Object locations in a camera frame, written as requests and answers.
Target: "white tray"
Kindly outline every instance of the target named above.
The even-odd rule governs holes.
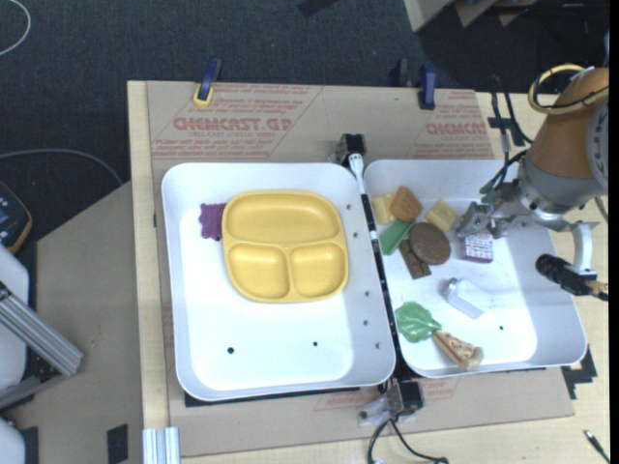
[[[200,204],[261,189],[311,191],[339,211],[349,256],[326,300],[257,303],[228,279],[222,242],[201,237]],[[176,370],[206,401],[379,385],[396,354],[357,183],[332,163],[182,163],[162,182]]]
[[[501,167],[495,160],[379,160],[365,173],[370,197],[409,187],[424,204],[418,221],[442,198],[460,213],[479,188]],[[379,226],[380,234],[386,226]],[[558,285],[542,277],[535,261],[543,253],[555,254],[549,232],[537,225],[510,230],[494,241],[492,263],[461,259],[454,229],[448,233],[450,260],[430,266],[431,275],[413,280],[399,251],[383,256],[393,310],[414,301],[428,309],[443,330],[483,347],[485,358],[474,372],[503,371],[577,363],[586,340],[574,300]],[[447,304],[441,288],[450,278],[467,278],[488,292],[488,311],[471,319]],[[411,343],[401,334],[399,343],[406,363],[426,377],[462,374],[432,340]]]

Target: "cardboard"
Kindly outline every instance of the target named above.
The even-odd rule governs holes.
[[[188,407],[174,365],[169,272],[162,225],[163,174],[184,161],[322,161],[344,133],[362,133],[366,164],[383,159],[491,159],[473,91],[437,90],[418,107],[412,88],[214,85],[207,109],[193,83],[147,82],[162,321],[171,425],[184,457],[367,438],[360,408],[376,388]],[[572,415],[560,368],[421,379],[426,407],[404,432]]]

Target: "white cable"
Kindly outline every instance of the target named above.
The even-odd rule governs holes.
[[[18,46],[20,46],[23,43],[23,41],[30,34],[30,28],[32,27],[32,19],[30,17],[30,13],[28,12],[28,9],[26,9],[25,5],[23,5],[20,2],[17,2],[16,0],[6,0],[6,1],[7,2],[11,2],[12,4],[16,4],[20,9],[22,9],[24,11],[24,13],[26,14],[26,18],[28,19],[28,24],[26,26],[26,30],[24,31],[23,35],[21,35],[21,38],[19,38],[19,40],[17,40],[15,43],[13,43],[8,48],[5,48],[4,50],[1,50],[0,51],[0,56],[5,55],[5,54],[9,53],[11,50],[14,50]]]

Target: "green vegetable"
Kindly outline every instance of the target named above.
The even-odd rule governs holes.
[[[421,342],[441,330],[440,323],[432,318],[427,309],[418,303],[404,303],[396,310],[399,332],[409,342]]]

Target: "yellow sponge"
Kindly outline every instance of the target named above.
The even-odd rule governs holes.
[[[449,229],[452,228],[452,225],[458,217],[459,213],[456,208],[443,199],[436,201],[436,203],[427,210],[425,215],[426,221],[441,229],[444,234],[447,234]]]
[[[391,202],[394,200],[395,195],[396,194],[394,192],[390,192],[389,194],[383,194],[382,196],[371,198],[371,206],[374,209],[374,217],[376,218],[376,223],[379,225],[390,223],[396,219],[396,217],[389,211],[389,207],[391,206]]]

